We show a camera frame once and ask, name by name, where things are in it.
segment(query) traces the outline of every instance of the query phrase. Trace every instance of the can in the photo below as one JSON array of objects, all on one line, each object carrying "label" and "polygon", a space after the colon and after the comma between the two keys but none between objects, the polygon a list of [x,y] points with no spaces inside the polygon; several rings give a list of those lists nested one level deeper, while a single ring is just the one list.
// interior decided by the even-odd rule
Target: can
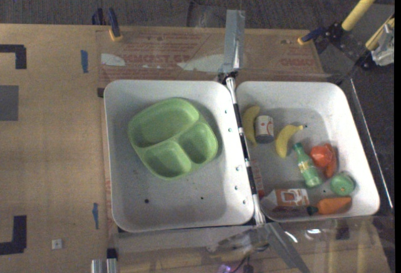
[{"label": "can", "polygon": [[273,118],[261,115],[255,118],[255,139],[258,143],[271,143],[274,141]]}]

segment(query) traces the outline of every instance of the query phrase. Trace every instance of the gray square sticker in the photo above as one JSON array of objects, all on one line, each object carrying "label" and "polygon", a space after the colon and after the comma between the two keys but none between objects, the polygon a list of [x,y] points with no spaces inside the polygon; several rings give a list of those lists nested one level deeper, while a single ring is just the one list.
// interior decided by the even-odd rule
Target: gray square sticker
[{"label": "gray square sticker", "polygon": [[0,121],[18,120],[18,86],[0,85]]}]

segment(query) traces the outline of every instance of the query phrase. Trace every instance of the banana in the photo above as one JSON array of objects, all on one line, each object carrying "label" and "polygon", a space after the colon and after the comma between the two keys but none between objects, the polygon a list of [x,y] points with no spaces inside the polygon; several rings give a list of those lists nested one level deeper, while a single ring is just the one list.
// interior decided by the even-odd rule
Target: banana
[{"label": "banana", "polygon": [[259,106],[251,106],[245,111],[242,117],[245,137],[252,142],[253,145],[257,145],[255,139],[254,121],[260,111],[261,108]]},{"label": "banana", "polygon": [[286,158],[287,156],[287,146],[289,139],[297,132],[303,129],[303,125],[294,126],[286,125],[278,134],[276,138],[276,151],[281,158]]}]

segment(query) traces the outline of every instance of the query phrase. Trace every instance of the carrot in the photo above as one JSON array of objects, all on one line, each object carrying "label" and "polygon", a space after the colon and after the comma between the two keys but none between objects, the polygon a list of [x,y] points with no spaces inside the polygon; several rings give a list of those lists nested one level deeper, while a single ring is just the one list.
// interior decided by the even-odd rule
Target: carrot
[{"label": "carrot", "polygon": [[318,213],[321,215],[344,213],[352,202],[351,197],[324,198],[317,203]]},{"label": "carrot", "polygon": [[334,175],[334,173],[337,170],[337,157],[336,157],[336,151],[330,144],[325,144],[325,147],[327,147],[333,154],[331,161],[329,162],[329,164],[327,164],[326,168],[323,171],[323,174],[325,174],[325,177],[330,178]]}]

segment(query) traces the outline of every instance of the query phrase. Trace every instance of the bottle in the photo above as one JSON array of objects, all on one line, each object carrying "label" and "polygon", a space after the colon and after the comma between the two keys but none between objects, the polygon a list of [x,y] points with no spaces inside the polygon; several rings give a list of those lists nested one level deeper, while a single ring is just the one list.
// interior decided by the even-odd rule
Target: bottle
[{"label": "bottle", "polygon": [[306,186],[309,188],[319,186],[323,183],[320,178],[312,159],[303,150],[302,144],[297,143],[294,145],[294,151],[296,151],[298,156],[298,167],[305,179]]}]

